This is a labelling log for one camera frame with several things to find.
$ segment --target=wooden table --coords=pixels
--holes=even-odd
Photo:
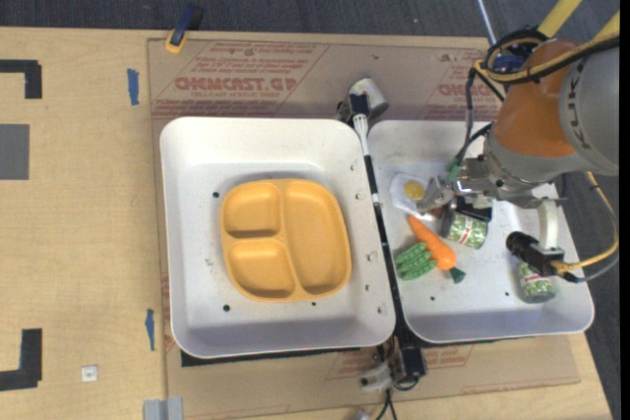
[[[147,56],[147,40],[165,36],[0,29],[0,59],[37,60],[43,70],[42,99],[25,99],[23,74],[0,73],[0,125],[30,125],[28,180],[0,180],[0,370],[18,368],[22,330],[42,329],[43,347],[42,380],[0,391],[0,418],[139,419],[145,399],[168,396]],[[256,38],[415,43],[394,36]],[[137,105],[127,69],[139,73]],[[610,418],[585,337],[569,339],[578,384],[404,401],[396,405],[399,418]],[[84,381],[82,368],[91,365],[97,381]],[[348,419],[355,410],[269,418]]]

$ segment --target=black tape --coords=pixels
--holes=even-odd
[[[0,371],[0,391],[34,389],[41,380],[41,329],[22,330],[20,367]]]
[[[41,98],[41,65],[37,60],[0,60],[0,72],[24,74],[24,98]]]
[[[181,367],[188,368],[193,366],[208,366],[210,364],[225,364],[228,362],[243,362],[243,361],[260,361],[263,359],[288,359],[291,357],[310,357],[312,355],[321,355],[324,353],[335,352],[348,352],[353,350],[360,350],[360,348],[326,348],[316,350],[293,350],[289,352],[264,352],[253,355],[237,355],[234,357],[211,357],[210,359],[200,359],[187,354],[183,350],[181,352]]]

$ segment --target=wire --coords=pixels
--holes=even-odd
[[[523,39],[516,39],[512,41],[512,45],[514,44],[523,44],[524,42],[532,42],[533,40],[530,37],[525,37]],[[513,73],[503,73],[492,70],[494,65],[494,60],[496,56],[502,51],[503,47],[498,46],[493,51],[488,51],[488,55],[483,62],[483,66],[485,67],[483,70],[485,71],[485,76],[492,81],[496,81],[503,85],[517,85],[522,83],[528,83],[530,81],[535,81],[539,78],[547,76],[567,65],[578,61],[585,56],[598,53],[601,51],[605,51],[606,49],[610,49],[612,47],[616,47],[619,45],[620,36],[619,31],[615,31],[609,33],[607,35],[603,35],[600,37],[596,37],[589,42],[581,44],[566,53],[558,56],[557,58],[553,58],[548,62],[542,63],[540,65],[536,65],[535,67],[531,67],[530,69],[521,70]]]
[[[487,50],[484,60],[485,67],[492,69],[494,67],[494,59],[505,49],[510,49],[511,52],[514,52],[519,46],[526,46],[528,53],[531,53],[536,46],[548,39],[549,37],[544,33],[532,28],[524,28],[508,33]]]
[[[469,70],[469,78],[466,81],[465,93],[466,93],[466,135],[464,136],[464,145],[467,147],[471,141],[471,132],[473,131],[474,122],[474,109],[473,109],[473,83],[476,71],[474,67]],[[458,164],[462,164],[464,156],[458,157]]]
[[[478,71],[477,68],[475,68],[476,70],[476,74],[479,76],[479,78],[483,81],[483,83],[488,86],[492,92],[496,95],[496,97],[501,100],[504,101],[505,100],[505,96],[503,96],[503,94],[494,86],[493,83],[490,82],[490,80],[488,78],[485,77],[485,74],[483,74],[482,72]]]
[[[381,420],[385,416],[387,408],[390,407],[390,399],[389,399],[389,396],[387,395],[387,392],[386,392],[385,402],[383,403],[383,409],[381,409],[380,413],[378,414],[378,416],[374,420]]]
[[[385,413],[387,413],[388,408],[392,411],[392,416],[394,417],[394,420],[398,420],[396,418],[396,411],[394,411],[394,404],[392,403],[391,389],[385,390],[385,402],[383,403],[383,409],[381,409],[380,413],[374,420],[381,420],[383,417],[385,417]]]
[[[399,384],[394,384],[394,389],[400,390],[401,392],[406,392],[408,390],[413,389],[418,384],[419,381],[420,381],[420,378],[417,378],[413,381],[411,385],[408,385],[408,386],[401,386]]]
[[[457,159],[459,164],[462,164],[462,162],[464,161],[464,156],[466,155],[466,151],[473,144],[473,142],[477,140],[479,137],[487,135],[487,133],[490,131],[490,128],[492,128],[492,123],[488,123],[484,127],[479,128],[465,141],[462,148],[455,155],[455,158]]]
[[[596,271],[595,273],[592,273],[590,275],[586,275],[583,277],[577,277],[573,274],[569,274],[568,279],[570,281],[573,282],[584,282],[584,281],[589,281],[592,280],[594,278],[597,278],[598,276],[604,274],[606,271],[610,270],[618,261],[618,255],[619,255],[619,229],[615,220],[615,214],[614,214],[614,210],[612,209],[612,206],[610,205],[610,202],[608,201],[607,197],[605,196],[605,194],[603,193],[603,191],[601,190],[601,187],[598,184],[598,181],[596,180],[595,176],[593,175],[593,172],[586,172],[586,177],[589,179],[589,181],[593,184],[592,188],[593,190],[596,191],[596,193],[598,194],[598,196],[601,198],[601,201],[604,203],[606,210],[608,211],[608,216],[610,217],[610,222],[612,224],[612,233],[613,233],[613,238],[612,238],[612,243],[610,244],[610,246],[603,251],[600,254],[597,254],[596,256],[593,256],[591,258],[588,258],[586,260],[583,261],[578,261],[577,263],[565,263],[564,261],[554,261],[551,262],[551,265],[556,269],[556,273],[559,274],[560,276],[566,275],[567,273],[569,273],[569,271],[572,270],[576,270],[577,268],[585,268],[588,267],[590,265],[594,265],[595,263],[599,263],[600,261],[609,258],[610,256],[612,256],[615,252],[617,253],[617,257],[614,259],[614,261],[610,264],[608,264],[605,267],[602,267],[600,270]]]

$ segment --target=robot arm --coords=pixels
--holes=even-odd
[[[483,154],[465,158],[472,139],[467,136],[464,147],[447,167],[448,174],[430,181],[418,211],[448,206],[456,198],[476,209],[491,208],[494,200],[500,200],[540,210],[543,201],[533,196],[532,189],[563,173],[617,175],[618,40],[618,33],[596,40],[586,52],[584,46],[572,42],[546,40],[512,73],[512,83],[509,73],[488,72],[486,77],[506,76],[509,86],[496,119],[479,132],[485,136]],[[495,58],[486,58],[485,63],[488,61]],[[558,66],[557,62],[566,63]],[[551,71],[541,73],[542,68]],[[544,226],[542,220],[548,213],[539,214]],[[520,235],[511,235],[507,244],[539,273],[575,279],[554,250],[553,239],[542,241],[550,249]]]

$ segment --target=cardboard surface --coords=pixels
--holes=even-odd
[[[205,40],[252,38],[250,33],[234,32],[190,35]],[[470,46],[482,50],[486,44],[482,39],[457,37],[255,36],[268,41],[290,38],[389,47]],[[354,387],[355,378],[349,374],[353,362],[364,362],[361,354],[349,354],[335,367],[334,356],[330,360],[325,356],[313,358],[314,362],[326,361],[319,371],[313,371],[329,378],[320,383],[299,379],[302,373],[311,376],[301,366],[310,362],[307,358],[294,361],[300,363],[297,371],[291,364],[293,359],[285,359],[282,365],[271,365],[277,374],[266,374],[269,381],[252,390],[247,387],[247,377],[258,372],[258,364],[211,366],[220,370],[213,371],[211,377],[205,375],[209,371],[181,369],[172,339],[168,335],[164,338],[159,330],[163,321],[156,194],[160,195],[161,189],[153,178],[147,41],[160,37],[166,37],[166,31],[0,28],[2,58],[37,59],[43,75],[43,98],[29,101],[24,99],[21,76],[0,76],[0,123],[31,127],[30,179],[0,180],[0,297],[4,307],[0,312],[0,372],[18,367],[23,329],[42,329],[43,350],[42,380],[37,388],[1,391],[0,418],[140,420],[144,400],[164,400],[171,389],[183,392],[186,418],[225,416],[225,412],[240,408],[229,414],[265,414],[270,420],[348,420],[356,408],[336,408],[335,403],[346,403],[343,395],[329,396],[320,393],[319,387],[344,380]],[[138,73],[135,105],[129,92],[129,69]],[[168,281],[165,276],[161,280],[167,319]],[[155,349],[147,331],[148,309],[155,311]],[[555,355],[543,345],[540,352],[533,350],[531,364],[546,378],[529,383],[542,388],[468,393],[421,402],[403,400],[400,393],[395,395],[399,418],[610,419],[585,336],[575,334],[565,340],[570,342],[577,365],[578,374],[573,379],[579,377],[579,383],[547,387],[553,384],[551,375],[566,377],[555,375],[546,363],[566,358],[569,350],[554,348]],[[498,347],[492,344],[487,348]],[[519,352],[515,346],[511,358]],[[467,363],[473,362],[476,353],[475,347]],[[427,359],[430,362],[433,357],[427,354]],[[446,354],[443,363],[450,365],[458,359],[462,359],[459,354]],[[514,361],[506,360],[505,366],[510,368],[511,363]],[[443,371],[451,373],[453,369]],[[492,367],[486,372],[491,374]],[[312,404],[314,395],[322,395],[326,399],[322,403],[328,404],[324,407],[335,409],[283,413],[287,404],[284,397],[282,402],[271,402],[273,395],[268,395],[261,402],[265,393],[279,390],[278,383],[288,382],[282,373],[292,376],[290,381],[295,383],[291,386],[295,397],[291,411],[302,398]],[[379,399],[366,397],[365,403],[373,403],[366,411],[374,415],[380,409]]]
[[[185,115],[334,117],[347,89],[371,77],[389,108],[383,119],[462,121],[464,88],[481,48],[352,45],[249,40],[189,40],[179,55],[149,41],[154,145],[163,126]],[[498,101],[473,87],[475,119],[491,120]],[[157,187],[161,187],[159,150]],[[249,418],[379,404],[360,388],[360,373],[378,364],[375,348],[288,358],[182,367],[169,326],[163,202],[158,189],[166,373],[169,395],[184,397],[187,417]],[[579,382],[568,338],[550,336],[424,350],[426,377],[397,401],[519,390]]]
[[[413,390],[395,391],[396,402],[579,381],[566,336],[435,347],[424,357],[427,375]],[[375,348],[188,368],[170,351],[168,393],[181,395],[187,418],[197,420],[359,407],[383,401],[360,386],[360,374],[376,365]]]

